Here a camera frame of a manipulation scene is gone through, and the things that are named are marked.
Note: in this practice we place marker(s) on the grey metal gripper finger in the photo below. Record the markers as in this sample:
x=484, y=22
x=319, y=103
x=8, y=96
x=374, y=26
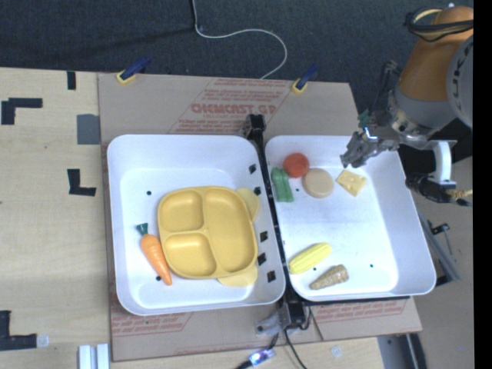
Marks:
x=366, y=155
x=350, y=152

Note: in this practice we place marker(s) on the green toy vegetable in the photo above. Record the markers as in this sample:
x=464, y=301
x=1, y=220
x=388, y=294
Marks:
x=282, y=186

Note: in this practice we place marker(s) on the white plastic tray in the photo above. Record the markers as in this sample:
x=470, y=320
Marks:
x=138, y=190
x=353, y=229

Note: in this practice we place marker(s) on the black cylinder on white bracket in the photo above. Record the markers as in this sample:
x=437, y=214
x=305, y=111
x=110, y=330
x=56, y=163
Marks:
x=438, y=167

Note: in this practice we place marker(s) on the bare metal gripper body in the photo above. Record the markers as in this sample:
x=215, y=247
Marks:
x=388, y=137

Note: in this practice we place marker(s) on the yellow corn cob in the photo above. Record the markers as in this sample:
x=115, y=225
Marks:
x=309, y=258

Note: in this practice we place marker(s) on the yellow cheese wedge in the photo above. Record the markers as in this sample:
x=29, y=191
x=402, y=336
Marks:
x=351, y=182

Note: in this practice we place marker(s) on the brown cardboard board, red print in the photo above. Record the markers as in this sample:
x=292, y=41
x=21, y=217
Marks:
x=153, y=102

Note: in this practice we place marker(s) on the yellow divided plate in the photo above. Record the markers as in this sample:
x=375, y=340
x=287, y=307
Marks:
x=207, y=229

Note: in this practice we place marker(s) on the red tomato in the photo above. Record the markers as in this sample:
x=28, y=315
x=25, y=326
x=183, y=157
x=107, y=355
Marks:
x=296, y=164

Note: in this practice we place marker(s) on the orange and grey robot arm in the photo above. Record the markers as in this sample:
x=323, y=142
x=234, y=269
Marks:
x=424, y=67

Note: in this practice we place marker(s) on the brown corn cob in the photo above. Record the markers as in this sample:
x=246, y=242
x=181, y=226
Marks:
x=331, y=277

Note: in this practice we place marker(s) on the orange carrot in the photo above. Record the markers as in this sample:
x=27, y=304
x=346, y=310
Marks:
x=153, y=250

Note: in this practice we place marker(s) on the beige round biscuit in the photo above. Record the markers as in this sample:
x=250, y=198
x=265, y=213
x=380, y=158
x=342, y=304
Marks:
x=317, y=183

